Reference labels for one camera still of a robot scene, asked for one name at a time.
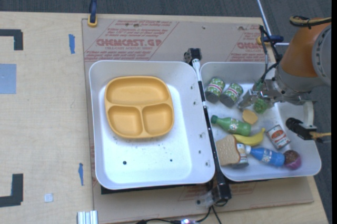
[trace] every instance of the white tray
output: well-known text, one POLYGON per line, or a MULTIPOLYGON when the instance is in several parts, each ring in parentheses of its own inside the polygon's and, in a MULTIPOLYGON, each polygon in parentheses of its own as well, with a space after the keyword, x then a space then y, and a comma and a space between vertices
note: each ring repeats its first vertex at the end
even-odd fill
POLYGON ((108 189, 205 183, 215 167, 194 69, 183 62, 98 61, 89 70, 95 171, 108 189), (174 125, 164 136, 126 139, 110 128, 104 106, 107 83, 119 76, 149 75, 171 93, 174 125))
MULTIPOLYGON (((221 78, 227 88, 231 82, 238 83, 242 86, 244 92, 238 102, 242 100, 242 96, 248 89, 252 88, 264 72, 264 63, 237 63, 237 62, 208 62, 201 67, 201 77, 203 86, 209 84, 211 78, 217 76, 221 78)), ((274 69, 272 69, 267 79, 274 76, 274 69)), ((233 117, 240 121, 242 119, 242 112, 237 108, 237 105, 228 108, 220 101, 213 104, 207 101, 209 117, 217 115, 219 118, 233 117)), ((265 135, 263 142, 256 147, 266 147, 274 151, 284 152, 288 149, 297 151, 302 158, 302 165, 297 170, 290 170, 286 167, 275 167, 269 164, 262 163, 252 156, 248 155, 249 165, 241 169, 233 169, 230 165, 222 166, 223 174, 233 181, 252 181, 252 180, 266 180, 286 177, 300 177, 312 176, 317 174, 321 169, 321 159, 314 141, 304 141, 299 138, 294 132, 290 131, 285 122, 288 118, 296 118, 303 122, 304 108, 289 103, 276 103, 271 109, 268 109, 263 114, 258 114, 258 121, 252 125, 251 133, 255 134, 260 131, 262 127, 266 130, 279 124, 283 131, 285 131, 291 140, 291 143, 284 148, 277 150, 265 135)), ((220 140, 228 135, 223 129, 217 125, 212 125, 212 132, 214 140, 220 140)))

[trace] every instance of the blue square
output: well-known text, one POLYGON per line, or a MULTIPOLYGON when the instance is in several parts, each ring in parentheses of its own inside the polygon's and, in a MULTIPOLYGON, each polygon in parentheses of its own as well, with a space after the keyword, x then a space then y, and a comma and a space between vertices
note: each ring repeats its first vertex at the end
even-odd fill
POLYGON ((16 64, 0 64, 0 94, 16 94, 16 64))

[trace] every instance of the yellow banana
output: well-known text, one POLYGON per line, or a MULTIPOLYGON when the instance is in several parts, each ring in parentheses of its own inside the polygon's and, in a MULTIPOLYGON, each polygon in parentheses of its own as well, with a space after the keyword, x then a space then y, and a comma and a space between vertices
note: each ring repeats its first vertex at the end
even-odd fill
POLYGON ((264 131, 265 128, 262 128, 261 131, 258 132, 257 134, 248 137, 239 134, 231 134, 231 135, 233 135, 236 138, 238 143, 255 146, 262 142, 264 138, 264 131))

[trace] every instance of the table top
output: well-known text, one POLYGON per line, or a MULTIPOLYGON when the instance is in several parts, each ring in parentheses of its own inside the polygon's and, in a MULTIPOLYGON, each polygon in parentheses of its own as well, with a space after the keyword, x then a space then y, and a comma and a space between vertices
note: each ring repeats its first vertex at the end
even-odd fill
MULTIPOLYGON (((260 18, 245 17, 118 14, 100 17, 262 22, 260 18)), ((77 212, 94 208, 88 168, 91 159, 82 45, 82 19, 87 18, 88 14, 81 13, 0 12, 0 28, 21 30, 24 47, 22 51, 14 50, 13 37, 0 37, 0 66, 16 66, 16 91, 0 94, 0 197, 11 196, 13 174, 23 174, 24 178, 21 205, 0 207, 4 223, 76 223, 77 212), (70 35, 75 38, 75 53, 70 52, 70 35), (83 181, 79 168, 83 169, 83 181)), ((314 178, 307 180, 313 202, 218 215, 223 223, 260 223, 262 219, 264 222, 271 219, 273 223, 327 223, 314 178)), ((211 213, 203 223, 216 223, 215 215, 211 213)))

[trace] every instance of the orange plate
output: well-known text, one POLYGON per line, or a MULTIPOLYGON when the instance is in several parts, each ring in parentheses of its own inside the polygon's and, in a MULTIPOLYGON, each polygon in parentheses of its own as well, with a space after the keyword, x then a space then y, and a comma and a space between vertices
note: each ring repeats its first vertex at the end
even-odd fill
POLYGON ((167 134, 174 110, 167 85, 152 76, 123 76, 105 88, 105 112, 111 129, 124 138, 167 134))

